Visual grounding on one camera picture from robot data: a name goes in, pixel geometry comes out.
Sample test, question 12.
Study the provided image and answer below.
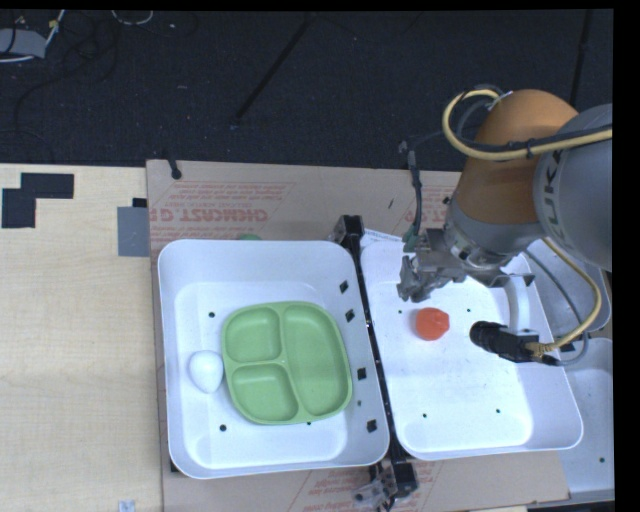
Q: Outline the white plastic tray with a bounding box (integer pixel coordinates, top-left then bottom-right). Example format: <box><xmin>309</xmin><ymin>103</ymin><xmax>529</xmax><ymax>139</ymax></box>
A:
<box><xmin>359</xmin><ymin>228</ymin><xmax>585</xmax><ymax>462</ymax></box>
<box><xmin>157</xmin><ymin>238</ymin><xmax>392</xmax><ymax>481</ymax></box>

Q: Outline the black cylinder on white bracket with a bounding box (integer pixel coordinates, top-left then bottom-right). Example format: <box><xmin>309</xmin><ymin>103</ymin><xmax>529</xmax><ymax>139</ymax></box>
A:
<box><xmin>468</xmin><ymin>271</ymin><xmax>542</xmax><ymax>364</ymax></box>

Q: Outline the thin black rod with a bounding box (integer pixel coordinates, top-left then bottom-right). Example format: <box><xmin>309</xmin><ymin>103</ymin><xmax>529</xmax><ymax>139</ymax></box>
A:
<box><xmin>348</xmin><ymin>234</ymin><xmax>407</xmax><ymax>467</ymax></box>

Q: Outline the black block with thin wires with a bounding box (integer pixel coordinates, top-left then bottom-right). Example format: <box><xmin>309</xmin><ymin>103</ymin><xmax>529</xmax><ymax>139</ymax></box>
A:
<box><xmin>391</xmin><ymin>461</ymin><xmax>417</xmax><ymax>500</ymax></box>
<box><xmin>337</xmin><ymin>214</ymin><xmax>365</xmax><ymax>247</ymax></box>

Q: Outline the brown cardboard board red print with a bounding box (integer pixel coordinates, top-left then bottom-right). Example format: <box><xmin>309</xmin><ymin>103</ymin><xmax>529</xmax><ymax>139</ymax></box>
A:
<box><xmin>144</xmin><ymin>159</ymin><xmax>572</xmax><ymax>512</ymax></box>

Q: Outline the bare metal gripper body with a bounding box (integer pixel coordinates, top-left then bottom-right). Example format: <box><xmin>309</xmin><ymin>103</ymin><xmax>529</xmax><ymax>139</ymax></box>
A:
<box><xmin>413</xmin><ymin>228</ymin><xmax>510</xmax><ymax>289</ymax></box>

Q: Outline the green divided plate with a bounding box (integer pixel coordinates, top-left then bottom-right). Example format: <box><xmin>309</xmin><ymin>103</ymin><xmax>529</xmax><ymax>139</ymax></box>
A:
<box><xmin>220</xmin><ymin>300</ymin><xmax>354</xmax><ymax>427</ymax></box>

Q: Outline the orange round toy fruit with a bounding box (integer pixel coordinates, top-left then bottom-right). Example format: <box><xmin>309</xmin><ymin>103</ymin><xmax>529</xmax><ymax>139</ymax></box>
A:
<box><xmin>415</xmin><ymin>306</ymin><xmax>451</xmax><ymax>343</ymax></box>

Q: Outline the white egg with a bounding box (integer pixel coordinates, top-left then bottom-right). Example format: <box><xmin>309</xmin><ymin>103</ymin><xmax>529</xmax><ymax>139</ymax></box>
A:
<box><xmin>187</xmin><ymin>349</ymin><xmax>225</xmax><ymax>394</ymax></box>

